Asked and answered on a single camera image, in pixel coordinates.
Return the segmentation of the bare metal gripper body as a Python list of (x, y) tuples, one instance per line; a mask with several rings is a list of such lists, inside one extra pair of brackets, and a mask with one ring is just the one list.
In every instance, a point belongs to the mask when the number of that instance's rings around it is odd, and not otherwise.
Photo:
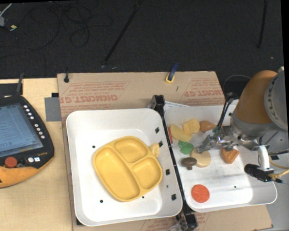
[(247, 136), (232, 125), (215, 128), (215, 137), (217, 137), (217, 142), (220, 145), (222, 145), (222, 143), (232, 142), (235, 144), (235, 147), (243, 146), (250, 151), (258, 146), (256, 137)]

